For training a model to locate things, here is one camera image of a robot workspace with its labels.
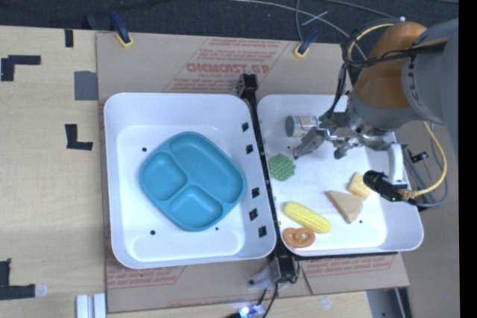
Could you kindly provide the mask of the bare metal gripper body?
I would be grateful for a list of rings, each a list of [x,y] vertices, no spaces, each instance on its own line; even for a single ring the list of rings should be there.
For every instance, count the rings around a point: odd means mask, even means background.
[[[370,126],[353,112],[325,112],[323,129],[325,139],[332,143],[337,140],[352,139],[355,147],[364,146],[376,151],[387,150],[391,146],[385,140],[389,134],[388,131]]]

